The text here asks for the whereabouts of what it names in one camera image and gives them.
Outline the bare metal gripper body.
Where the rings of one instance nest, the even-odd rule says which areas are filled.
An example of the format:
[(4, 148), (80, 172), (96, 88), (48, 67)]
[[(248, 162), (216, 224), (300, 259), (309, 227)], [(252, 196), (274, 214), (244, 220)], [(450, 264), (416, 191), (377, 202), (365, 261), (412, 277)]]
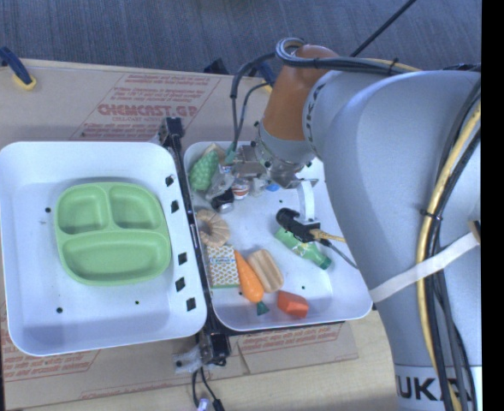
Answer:
[(238, 148), (231, 171), (234, 177), (265, 180), (280, 188), (292, 189), (303, 182), (316, 186), (318, 178), (301, 175), (303, 169), (310, 166), (311, 160), (286, 160), (275, 155), (263, 142), (251, 142)]

